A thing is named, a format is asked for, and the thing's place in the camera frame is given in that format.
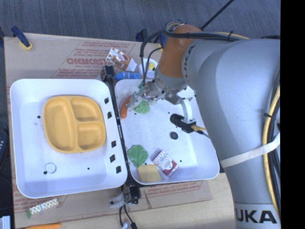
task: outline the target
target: yellow divided plate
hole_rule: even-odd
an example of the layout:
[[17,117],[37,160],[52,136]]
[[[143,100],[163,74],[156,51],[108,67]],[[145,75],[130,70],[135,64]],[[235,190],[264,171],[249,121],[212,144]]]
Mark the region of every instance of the yellow divided plate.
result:
[[49,145],[58,152],[91,151],[106,140],[101,108],[85,96],[50,98],[43,107],[43,124]]

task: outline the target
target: blue object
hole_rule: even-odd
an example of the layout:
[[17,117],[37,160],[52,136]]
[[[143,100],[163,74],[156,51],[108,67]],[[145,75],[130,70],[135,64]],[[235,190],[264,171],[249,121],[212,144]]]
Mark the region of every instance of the blue object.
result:
[[25,37],[23,32],[17,26],[14,25],[11,28],[11,31],[14,33],[14,35],[16,35],[19,38],[19,40],[22,42],[24,46],[26,46],[27,48],[30,47],[30,43],[28,39]]
[[159,35],[158,39],[160,41],[160,44],[161,44],[162,48],[164,48],[165,47],[165,43],[166,43],[166,38],[165,38],[164,34]]
[[130,72],[120,72],[114,76],[116,81],[120,81],[123,79],[141,79],[141,75],[139,73],[130,73]]

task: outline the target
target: cardboard box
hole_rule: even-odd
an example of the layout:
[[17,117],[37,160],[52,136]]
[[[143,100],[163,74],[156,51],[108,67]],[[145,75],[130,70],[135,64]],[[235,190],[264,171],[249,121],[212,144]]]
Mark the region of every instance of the cardboard box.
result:
[[[111,47],[118,48],[130,55],[137,64],[141,62],[140,57],[138,56],[141,46],[140,42],[30,33],[25,33],[25,35],[33,44],[33,48],[30,51],[24,50],[19,45],[18,38],[5,37],[4,39],[10,126],[9,93],[10,86],[16,80],[24,78],[98,78],[100,77],[102,67],[108,64],[105,59]],[[157,44],[147,44],[144,55],[148,55],[149,52],[157,47]],[[153,54],[152,58],[158,61],[160,56],[161,52],[156,52]],[[44,213],[31,220],[28,219],[26,212],[30,207],[53,198],[30,199],[19,192],[16,184],[13,142],[10,142],[10,145],[16,228],[118,214],[118,208],[110,207],[109,198],[119,195],[121,192],[120,187],[56,197],[59,204],[55,210]],[[131,211],[212,199],[207,181],[143,187],[141,188],[141,194],[142,197],[139,200],[139,204],[130,206]]]

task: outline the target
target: candy wrapper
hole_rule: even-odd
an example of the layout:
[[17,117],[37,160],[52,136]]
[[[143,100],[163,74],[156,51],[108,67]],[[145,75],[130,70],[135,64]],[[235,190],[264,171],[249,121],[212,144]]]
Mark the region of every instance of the candy wrapper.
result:
[[178,169],[177,163],[164,151],[161,151],[152,161],[167,177],[170,177]]
[[107,57],[106,61],[119,67],[123,71],[134,71],[137,67],[136,62],[133,60],[133,58],[119,49],[116,49],[114,47],[111,47]]
[[42,213],[56,209],[57,206],[58,206],[57,198],[54,198],[52,200],[49,200],[47,202],[29,208],[27,212],[27,217],[29,219],[35,218]]

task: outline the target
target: gray robot arm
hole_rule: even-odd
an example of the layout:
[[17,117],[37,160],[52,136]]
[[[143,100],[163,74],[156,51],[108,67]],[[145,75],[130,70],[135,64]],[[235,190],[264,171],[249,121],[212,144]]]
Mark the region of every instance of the gray robot arm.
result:
[[[220,161],[259,149],[280,72],[280,40],[192,40],[181,50],[184,54],[177,60],[180,74],[171,73],[177,71],[175,66],[164,70],[170,59],[161,57],[155,79],[146,83],[144,97],[180,104],[179,92],[189,86],[196,93],[201,117]],[[280,214],[265,178],[264,156],[237,164],[229,162],[224,167],[234,199],[237,229],[281,228]]]

